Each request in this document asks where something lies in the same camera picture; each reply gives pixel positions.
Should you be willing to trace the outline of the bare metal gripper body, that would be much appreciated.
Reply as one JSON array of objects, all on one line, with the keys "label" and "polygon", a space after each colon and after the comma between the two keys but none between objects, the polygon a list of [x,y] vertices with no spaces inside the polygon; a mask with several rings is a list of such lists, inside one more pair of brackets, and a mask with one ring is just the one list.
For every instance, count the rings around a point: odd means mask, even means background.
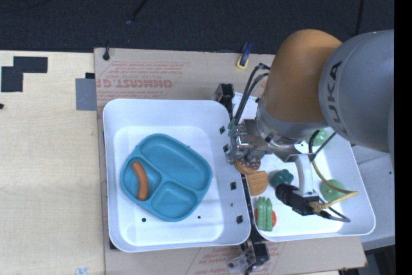
[{"label": "bare metal gripper body", "polygon": [[258,124],[254,119],[245,119],[236,132],[236,146],[242,151],[242,158],[253,153],[263,158],[266,155],[275,155],[282,162],[295,162],[299,156],[307,156],[312,161],[316,154],[308,151],[298,151],[293,144],[275,144],[277,135],[264,129],[258,131]]}]

